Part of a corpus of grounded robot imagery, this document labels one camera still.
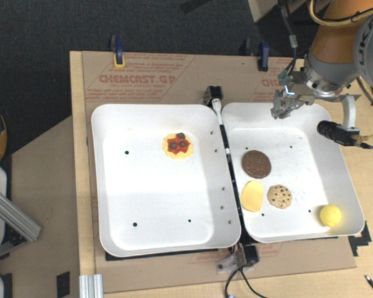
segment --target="yellow pizza with red topping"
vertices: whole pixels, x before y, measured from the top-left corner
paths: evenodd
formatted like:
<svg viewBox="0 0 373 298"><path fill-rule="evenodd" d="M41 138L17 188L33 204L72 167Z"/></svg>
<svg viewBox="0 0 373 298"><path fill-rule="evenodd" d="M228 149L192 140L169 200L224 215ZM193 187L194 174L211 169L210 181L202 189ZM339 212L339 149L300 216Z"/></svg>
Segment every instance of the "yellow pizza with red topping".
<svg viewBox="0 0 373 298"><path fill-rule="evenodd" d="M162 147L166 155L173 159L185 159L193 153L192 142L183 132L167 135Z"/></svg>

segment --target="brown round cookie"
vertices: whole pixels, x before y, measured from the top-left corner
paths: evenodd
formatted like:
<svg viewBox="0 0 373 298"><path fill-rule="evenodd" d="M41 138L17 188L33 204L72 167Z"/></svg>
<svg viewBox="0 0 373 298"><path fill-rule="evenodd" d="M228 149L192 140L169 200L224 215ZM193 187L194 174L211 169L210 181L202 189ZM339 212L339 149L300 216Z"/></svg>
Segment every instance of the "brown round cookie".
<svg viewBox="0 0 373 298"><path fill-rule="evenodd" d="M261 151L250 150L242 158L242 168L249 176L262 179L271 172L271 162Z"/></svg>
<svg viewBox="0 0 373 298"><path fill-rule="evenodd" d="M281 184L272 186L267 196L268 201L279 209L286 209L292 203L292 192Z"/></svg>

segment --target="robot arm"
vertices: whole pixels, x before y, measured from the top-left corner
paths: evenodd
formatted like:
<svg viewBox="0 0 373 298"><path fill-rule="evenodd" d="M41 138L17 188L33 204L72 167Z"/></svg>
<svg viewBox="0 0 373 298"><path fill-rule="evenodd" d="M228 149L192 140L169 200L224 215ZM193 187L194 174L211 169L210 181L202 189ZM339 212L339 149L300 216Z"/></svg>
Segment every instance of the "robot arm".
<svg viewBox="0 0 373 298"><path fill-rule="evenodd" d="M315 13L316 1L311 0L310 14L320 25L319 29L301 70L293 70L294 58L279 75L283 90L276 90L271 114L275 119L286 118L292 110L312 105L315 99L343 102L343 125L321 124L318 131L340 144L360 145L361 142L356 140L359 130L351 122L355 114L354 100L351 95L341 92L355 79L361 82L360 76L373 87L373 0L333 0L323 19ZM339 140L333 138L339 137L340 133L343 135Z"/></svg>

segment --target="table surface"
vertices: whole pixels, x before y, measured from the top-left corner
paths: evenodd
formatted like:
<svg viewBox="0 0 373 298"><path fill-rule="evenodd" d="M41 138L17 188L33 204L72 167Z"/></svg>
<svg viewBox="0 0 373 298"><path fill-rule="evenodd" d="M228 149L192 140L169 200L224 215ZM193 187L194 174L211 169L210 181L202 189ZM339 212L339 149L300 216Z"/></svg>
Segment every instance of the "table surface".
<svg viewBox="0 0 373 298"><path fill-rule="evenodd" d="M80 274L96 273L94 241L91 217L90 172L86 147L86 117L83 85L83 52L70 52L71 93L73 106L73 136L75 149L76 201L78 221L78 247ZM357 83L352 84L351 94L362 94ZM341 123L343 109L340 104L317 101L330 114L332 120ZM356 127L361 134L373 133L373 107L362 95L356 102ZM373 289L365 275L373 279L373 150L341 147L357 192L359 202L372 241L369 246L358 248L357 267L337 271L277 276L251 280L252 287L266 297L373 297ZM105 297L224 297L224 282L190 286L148 289L143 291L106 294ZM233 280L229 292L236 297L253 297L243 280Z"/></svg>

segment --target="white tray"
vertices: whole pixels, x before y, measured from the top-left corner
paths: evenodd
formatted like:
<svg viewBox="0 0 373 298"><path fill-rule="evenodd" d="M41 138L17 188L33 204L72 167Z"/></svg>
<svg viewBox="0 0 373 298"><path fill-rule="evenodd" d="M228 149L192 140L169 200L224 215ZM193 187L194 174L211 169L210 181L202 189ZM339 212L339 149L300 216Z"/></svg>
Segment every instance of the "white tray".
<svg viewBox="0 0 373 298"><path fill-rule="evenodd" d="M321 120L330 120L328 113L314 104L275 120L271 107L232 103L222 111L239 193L254 180L242 169L243 154L259 150L272 164L270 174L258 179L264 187L261 211L242 210L249 235L269 243L358 234L364 218L340 147L316 131ZM290 207L270 205L267 191L276 184L292 191ZM319 219L320 209L329 203L336 204L343 214L333 228L324 227Z"/></svg>
<svg viewBox="0 0 373 298"><path fill-rule="evenodd" d="M202 105L105 104L91 118L99 236L118 257L233 246L241 225L215 113ZM183 132L193 154L169 158Z"/></svg>

